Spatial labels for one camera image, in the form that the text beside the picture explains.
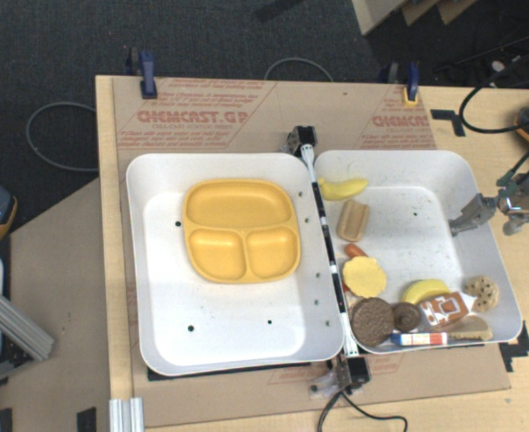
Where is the yellow round biscuit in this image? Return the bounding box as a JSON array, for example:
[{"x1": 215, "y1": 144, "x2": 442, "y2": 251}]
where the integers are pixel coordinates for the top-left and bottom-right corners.
[{"x1": 341, "y1": 256, "x2": 388, "y2": 299}]

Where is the yellow divided plate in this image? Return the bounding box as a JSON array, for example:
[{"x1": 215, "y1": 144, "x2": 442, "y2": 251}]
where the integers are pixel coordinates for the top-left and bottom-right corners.
[{"x1": 182, "y1": 178, "x2": 302, "y2": 284}]

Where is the black block with thin wires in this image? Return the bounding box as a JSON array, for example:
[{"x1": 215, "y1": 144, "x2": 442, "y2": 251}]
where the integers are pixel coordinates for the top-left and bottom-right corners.
[
  {"x1": 331, "y1": 355, "x2": 372, "y2": 395},
  {"x1": 285, "y1": 125, "x2": 318, "y2": 156}
]

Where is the orange and white carton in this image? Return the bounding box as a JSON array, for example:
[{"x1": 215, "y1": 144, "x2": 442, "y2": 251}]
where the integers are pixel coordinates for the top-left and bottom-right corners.
[{"x1": 417, "y1": 291, "x2": 475, "y2": 330}]

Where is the yellow banana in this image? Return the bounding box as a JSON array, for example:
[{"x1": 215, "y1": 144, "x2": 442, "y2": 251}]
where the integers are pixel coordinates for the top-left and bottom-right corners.
[
  {"x1": 400, "y1": 278, "x2": 452, "y2": 306},
  {"x1": 317, "y1": 176, "x2": 369, "y2": 202}
]

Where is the white plastic tray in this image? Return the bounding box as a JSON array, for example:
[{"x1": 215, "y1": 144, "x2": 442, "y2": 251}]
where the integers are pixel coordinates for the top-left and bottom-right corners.
[
  {"x1": 125, "y1": 152, "x2": 345, "y2": 376},
  {"x1": 312, "y1": 149, "x2": 524, "y2": 356}
]

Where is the brown swirl pastry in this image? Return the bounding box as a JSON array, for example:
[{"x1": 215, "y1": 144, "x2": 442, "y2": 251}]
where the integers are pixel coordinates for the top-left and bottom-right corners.
[{"x1": 392, "y1": 301, "x2": 422, "y2": 333}]

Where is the tan bread slice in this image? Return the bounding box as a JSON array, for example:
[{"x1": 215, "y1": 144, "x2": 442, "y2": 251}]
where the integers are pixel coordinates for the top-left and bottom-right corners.
[{"x1": 435, "y1": 315, "x2": 494, "y2": 342}]

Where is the tan bread bun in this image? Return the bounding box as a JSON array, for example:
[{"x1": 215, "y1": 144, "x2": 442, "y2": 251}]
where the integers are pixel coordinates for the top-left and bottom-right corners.
[{"x1": 335, "y1": 198, "x2": 371, "y2": 243}]

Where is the brown cardboard board red print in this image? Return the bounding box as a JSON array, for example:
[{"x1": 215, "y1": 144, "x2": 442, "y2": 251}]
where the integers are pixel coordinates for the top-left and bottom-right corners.
[{"x1": 111, "y1": 76, "x2": 513, "y2": 428}]

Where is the brown round biscuit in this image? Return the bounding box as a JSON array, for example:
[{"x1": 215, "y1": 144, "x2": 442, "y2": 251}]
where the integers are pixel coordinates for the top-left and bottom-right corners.
[{"x1": 348, "y1": 297, "x2": 396, "y2": 348}]

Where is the thin black and white rod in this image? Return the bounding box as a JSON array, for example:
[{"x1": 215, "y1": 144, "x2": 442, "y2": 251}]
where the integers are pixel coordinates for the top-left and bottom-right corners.
[{"x1": 300, "y1": 143, "x2": 359, "y2": 357}]

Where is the chocolate chip cookie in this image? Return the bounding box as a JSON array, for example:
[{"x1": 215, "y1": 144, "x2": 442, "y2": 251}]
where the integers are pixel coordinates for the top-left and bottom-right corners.
[{"x1": 463, "y1": 275, "x2": 500, "y2": 313}]

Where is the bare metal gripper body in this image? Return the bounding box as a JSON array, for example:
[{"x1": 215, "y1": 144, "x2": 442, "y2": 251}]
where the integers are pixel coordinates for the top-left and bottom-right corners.
[{"x1": 497, "y1": 171, "x2": 529, "y2": 237}]

